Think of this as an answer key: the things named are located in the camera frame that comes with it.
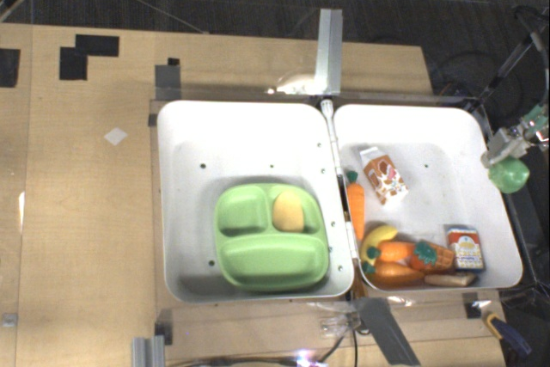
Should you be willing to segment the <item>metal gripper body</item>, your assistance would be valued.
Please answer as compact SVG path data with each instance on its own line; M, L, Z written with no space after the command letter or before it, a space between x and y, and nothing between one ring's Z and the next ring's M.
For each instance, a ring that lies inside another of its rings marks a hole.
M548 105L535 105L520 118L521 141L524 144L546 144L548 142L548 124Z

